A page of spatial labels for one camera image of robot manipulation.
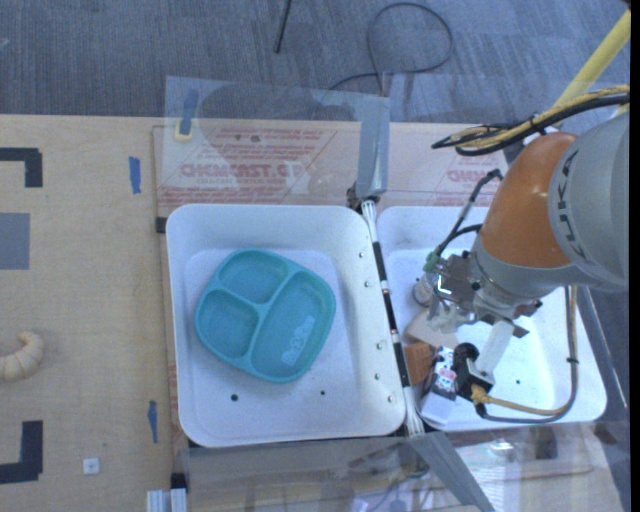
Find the brown object in gripper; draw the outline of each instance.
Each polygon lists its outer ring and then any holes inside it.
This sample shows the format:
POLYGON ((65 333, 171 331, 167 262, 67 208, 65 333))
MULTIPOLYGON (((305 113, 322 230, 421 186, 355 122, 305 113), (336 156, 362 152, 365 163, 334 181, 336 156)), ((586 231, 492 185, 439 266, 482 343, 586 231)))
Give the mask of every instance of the brown object in gripper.
POLYGON ((407 361, 409 380, 415 386, 427 378, 431 371, 432 347, 428 343, 416 342, 404 347, 404 358, 407 361))

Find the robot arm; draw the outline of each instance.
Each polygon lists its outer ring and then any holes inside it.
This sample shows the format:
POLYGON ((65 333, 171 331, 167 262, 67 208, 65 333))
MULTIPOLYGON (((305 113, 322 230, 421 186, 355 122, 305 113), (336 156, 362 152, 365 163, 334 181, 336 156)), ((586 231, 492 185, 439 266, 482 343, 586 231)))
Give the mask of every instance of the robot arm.
POLYGON ((556 132, 529 143, 500 184, 471 249, 431 257, 416 286, 432 328, 494 326, 485 353, 463 365, 458 393, 470 398, 470 383, 491 388, 509 338, 527 333, 514 320, 534 314, 556 288, 627 289, 628 231, 628 113, 580 137, 556 132))

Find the white tray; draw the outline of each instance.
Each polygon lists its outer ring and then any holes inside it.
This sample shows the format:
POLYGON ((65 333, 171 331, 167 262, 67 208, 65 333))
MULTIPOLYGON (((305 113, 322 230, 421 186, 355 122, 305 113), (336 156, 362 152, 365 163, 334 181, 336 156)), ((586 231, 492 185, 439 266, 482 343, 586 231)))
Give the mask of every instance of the white tray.
MULTIPOLYGON (((389 288, 398 329, 402 334, 423 308, 412 297, 416 278, 422 274, 427 254, 448 234, 460 212, 447 207, 394 207, 378 218, 389 288)), ((466 224, 481 222, 486 208, 475 208, 466 224)), ((470 249, 474 234, 451 242, 448 252, 470 249)), ((512 338, 494 372, 493 396, 532 407, 553 409, 566 402, 570 390, 570 368, 565 320, 564 292, 560 288, 542 298, 543 306, 532 317, 517 323, 530 331, 524 338, 512 338)), ((490 327, 483 323, 458 329, 458 342, 472 342, 480 351, 490 327)), ((581 317, 577 318, 579 387, 576 401, 560 422, 593 421, 602 415, 607 395, 581 317)), ((416 401, 419 400, 416 390, 416 401)), ((495 416, 523 417, 523 413, 488 405, 495 416)), ((511 423, 483 420, 471 402, 457 398, 445 431, 483 430, 513 427, 511 423)))
POLYGON ((406 406, 361 216, 335 206, 194 204, 169 216, 166 233, 178 410, 192 441, 223 447, 380 436, 402 424, 406 406), (221 361, 195 333, 204 287, 226 256, 246 247, 307 267, 336 297, 322 351, 307 373, 288 384, 260 380, 221 361))

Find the black cable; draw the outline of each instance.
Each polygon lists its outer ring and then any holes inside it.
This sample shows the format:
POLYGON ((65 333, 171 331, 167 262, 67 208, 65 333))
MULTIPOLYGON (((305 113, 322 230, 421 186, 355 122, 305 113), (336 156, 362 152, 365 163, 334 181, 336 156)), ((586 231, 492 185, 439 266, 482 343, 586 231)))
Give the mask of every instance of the black cable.
POLYGON ((380 94, 384 93, 384 88, 383 88, 383 84, 382 84, 382 77, 384 75, 394 75, 394 74, 419 74, 419 73, 426 73, 428 71, 433 71, 434 69, 442 66, 445 62, 447 62, 449 60, 449 58, 451 57, 451 54, 453 53, 453 34, 451 33, 451 29, 449 28, 449 25, 447 24, 447 22, 442 18, 442 16, 440 16, 438 13, 436 13, 433 9, 430 9, 429 7, 426 7, 424 5, 421 4, 417 4, 414 2, 397 2, 397 3, 393 3, 393 4, 389 4, 386 7, 383 7, 382 9, 380 9, 376 15, 374 16, 373 20, 369 23, 369 26, 367 28, 367 52, 369 54, 369 59, 371 60, 371 64, 373 65, 373 71, 371 72, 367 72, 367 73, 359 73, 356 75, 351 75, 348 76, 346 78, 343 78, 342 80, 336 82, 335 84, 333 84, 331 87, 329 87, 328 90, 333 91, 335 89, 337 89, 338 87, 340 87, 341 85, 344 85, 347 82, 350 82, 352 80, 357 80, 360 78, 373 78, 375 77, 378 80, 378 88, 380 90, 380 94), (446 34, 447 34, 447 41, 449 43, 447 51, 444 55, 444 57, 442 57, 438 62, 436 62, 435 64, 431 64, 429 66, 425 66, 425 67, 421 67, 421 68, 416 68, 416 69, 405 69, 405 70, 383 70, 381 71, 380 68, 378 67, 378 63, 376 62, 375 59, 375 53, 373 51, 373 47, 371 44, 371 39, 372 39, 372 34, 373 31, 376 27, 377 22, 380 20, 380 17, 387 11, 391 10, 391 9, 395 9, 397 7, 415 7, 416 9, 420 9, 424 12, 429 13, 431 16, 433 16, 434 18, 436 18, 438 20, 438 22, 442 25, 442 27, 444 28, 446 34))
POLYGON ((502 416, 493 416, 487 413, 487 408, 485 404, 477 404, 475 406, 476 413, 485 420, 490 421, 499 421, 502 423, 515 423, 515 424, 543 424, 543 423, 551 423, 552 421, 557 421, 566 415, 573 403, 576 400, 576 395, 578 393, 578 359, 576 354, 576 340, 573 337, 573 328, 572 328, 572 313, 570 306, 570 291, 569 287, 565 286, 564 288, 564 296, 565 296, 565 311, 567 315, 567 334, 569 337, 569 357, 567 358, 567 362, 571 365, 571 391, 569 394, 569 399, 567 403, 563 406, 562 412, 555 414, 553 416, 549 416, 547 418, 533 418, 533 419, 525 419, 525 418, 508 418, 502 416))
POLYGON ((454 224, 453 228, 451 228, 451 231, 449 232, 447 237, 444 239, 444 241, 438 245, 435 251, 435 253, 438 256, 442 254, 442 252, 445 250, 447 245, 449 245, 449 242, 451 242, 455 238, 458 238, 459 236, 464 235, 465 233, 469 233, 470 231, 480 230, 480 228, 482 227, 482 224, 475 224, 473 226, 469 226, 469 228, 463 228, 463 229, 460 229, 460 225, 466 218, 467 213, 471 209, 471 205, 475 202, 476 198, 478 197, 478 194, 480 194, 482 187, 484 187, 487 183, 489 183, 493 178, 498 178, 500 181, 502 181, 503 177, 502 177, 502 173, 500 172, 500 169, 496 168, 493 171, 489 171, 485 176, 483 176, 478 180, 478 182, 476 183, 476 186, 471 192, 471 195, 469 196, 469 199, 467 200, 467 204, 464 207, 463 213, 458 217, 458 220, 454 224))
MULTIPOLYGON (((485 125, 485 127, 487 128, 486 133, 472 134, 467 137, 463 136, 454 140, 452 140, 451 137, 447 137, 438 142, 435 142, 434 144, 431 145, 431 147, 433 149, 439 149, 439 148, 454 146, 456 153, 462 156, 488 155, 489 153, 493 153, 494 151, 504 149, 507 146, 514 144, 515 142, 521 141, 526 137, 533 135, 534 133, 538 133, 544 128, 552 126, 568 117, 574 116, 576 114, 580 114, 582 112, 586 112, 587 110, 593 110, 596 108, 608 107, 612 105, 624 105, 626 103, 629 103, 630 101, 631 101, 631 93, 626 93, 626 94, 616 95, 611 97, 604 97, 604 98, 594 98, 592 100, 581 103, 580 105, 575 105, 573 107, 567 108, 566 110, 558 112, 557 114, 548 117, 546 120, 544 120, 539 124, 534 125, 533 123, 531 123, 530 128, 523 131, 522 133, 514 135, 513 137, 509 137, 508 139, 505 139, 501 142, 494 144, 493 146, 489 146, 486 148, 465 149, 465 148, 458 147, 458 145, 464 144, 466 142, 474 141, 474 140, 481 140, 481 139, 494 137, 496 136, 496 133, 495 131, 493 132, 491 131, 492 128, 503 129, 503 130, 510 129, 510 128, 506 128, 500 125, 485 125)), ((519 126, 523 122, 515 123, 512 127, 519 126)))
POLYGON ((393 488, 394 488, 395 486, 397 486, 397 485, 398 485, 398 482, 397 482, 397 481, 396 481, 395 483, 393 483, 393 484, 389 485, 389 487, 387 487, 387 490, 386 490, 386 492, 384 493, 384 496, 382 497, 382 499, 381 499, 381 500, 380 500, 376 505, 374 505, 374 506, 373 506, 373 508, 370 508, 370 509, 369 509, 369 512, 374 512, 375 510, 378 510, 378 509, 382 506, 382 504, 383 504, 385 501, 387 501, 387 498, 389 497, 389 494, 391 494, 391 492, 393 491, 393 488))
POLYGON ((441 248, 442 251, 444 251, 447 245, 449 245, 449 242, 451 242, 452 240, 455 240, 459 236, 466 235, 467 233, 471 233, 471 232, 477 233, 478 231, 480 231, 481 228, 482 228, 482 224, 472 224, 471 226, 467 226, 462 229, 459 229, 452 235, 448 236, 447 239, 444 242, 442 242, 442 244, 439 247, 441 248))

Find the gray carpet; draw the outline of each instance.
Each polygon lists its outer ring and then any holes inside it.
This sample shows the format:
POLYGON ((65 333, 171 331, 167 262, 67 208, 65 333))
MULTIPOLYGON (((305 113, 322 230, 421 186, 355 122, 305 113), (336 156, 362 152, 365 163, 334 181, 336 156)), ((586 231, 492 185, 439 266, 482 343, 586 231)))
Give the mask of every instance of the gray carpet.
MULTIPOLYGON (((284 3, 0 0, 0 113, 162 116, 169 77, 326 89, 374 70, 367 30, 390 0, 293 0, 276 54, 284 3)), ((396 73, 387 90, 394 121, 513 122, 545 110, 627 8, 620 0, 419 3, 446 20, 453 52, 428 73, 402 76, 445 55, 446 31, 415 7, 378 18, 370 46, 377 70, 396 73)), ((594 87, 629 82, 629 75, 627 45, 594 87)), ((375 78, 340 90, 379 92, 375 78)), ((244 103, 245 112, 237 98, 219 96, 212 113, 250 117, 268 98, 244 103)), ((565 127, 581 133, 611 111, 580 114, 565 127)), ((628 418, 629 297, 593 297, 622 390, 608 409, 617 421, 628 418)), ((630 509, 628 460, 615 464, 630 509)))

